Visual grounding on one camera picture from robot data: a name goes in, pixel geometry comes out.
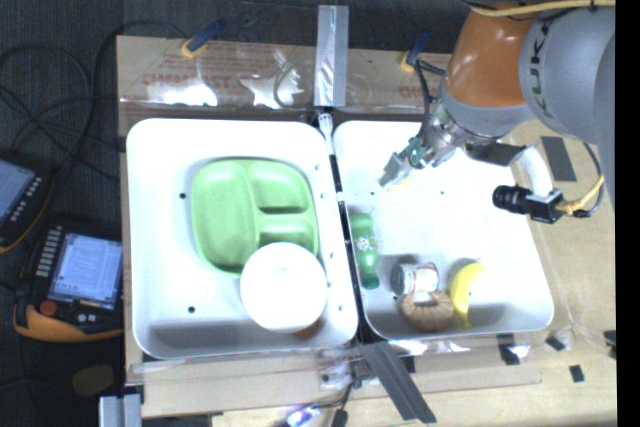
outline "green plate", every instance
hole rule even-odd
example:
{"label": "green plate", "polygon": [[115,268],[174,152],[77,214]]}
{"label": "green plate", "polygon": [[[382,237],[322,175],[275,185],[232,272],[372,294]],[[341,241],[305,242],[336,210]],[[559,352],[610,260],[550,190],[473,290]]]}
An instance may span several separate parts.
{"label": "green plate", "polygon": [[304,175],[284,162],[228,158],[202,167],[191,185],[198,253],[239,276],[249,257],[273,242],[318,253],[318,221]]}

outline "banana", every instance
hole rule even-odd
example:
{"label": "banana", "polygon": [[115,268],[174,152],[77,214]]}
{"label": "banana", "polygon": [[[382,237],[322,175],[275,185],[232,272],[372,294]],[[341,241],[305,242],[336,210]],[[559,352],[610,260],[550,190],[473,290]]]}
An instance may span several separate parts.
{"label": "banana", "polygon": [[480,262],[467,264],[456,273],[451,282],[449,296],[453,303],[453,309],[462,319],[465,329],[471,327],[469,322],[469,290],[482,271],[484,271],[484,265]]}

